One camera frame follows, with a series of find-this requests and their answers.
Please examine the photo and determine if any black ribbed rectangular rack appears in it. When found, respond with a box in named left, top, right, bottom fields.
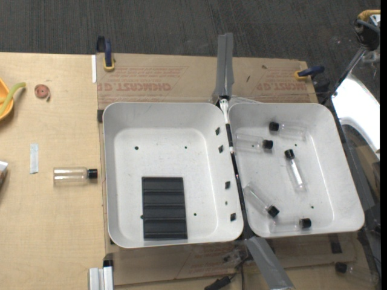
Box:
left=141, top=176, right=189, bottom=240

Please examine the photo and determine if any clear plastic bottle black cap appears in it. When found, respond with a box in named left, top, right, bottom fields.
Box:
left=268, top=121, right=308, bottom=142
left=268, top=217, right=313, bottom=235
left=242, top=183, right=281, bottom=219
left=334, top=262, right=379, bottom=284
left=235, top=132, right=275, bottom=154
left=284, top=149, right=308, bottom=193
left=53, top=166, right=99, bottom=187

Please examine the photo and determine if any orange divided plate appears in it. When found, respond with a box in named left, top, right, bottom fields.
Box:
left=0, top=77, right=15, bottom=121

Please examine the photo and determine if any thin black and white rod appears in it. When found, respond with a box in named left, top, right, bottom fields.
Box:
left=219, top=98, right=250, bottom=239

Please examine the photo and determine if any brown cardboard board red print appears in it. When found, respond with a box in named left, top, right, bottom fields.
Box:
left=96, top=52, right=356, bottom=286

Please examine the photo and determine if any white and brown carton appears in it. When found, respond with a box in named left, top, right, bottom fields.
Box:
left=0, top=160, right=9, bottom=193

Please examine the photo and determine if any white plastic tray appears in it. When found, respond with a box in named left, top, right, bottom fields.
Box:
left=227, top=102, right=366, bottom=239
left=102, top=101, right=245, bottom=250

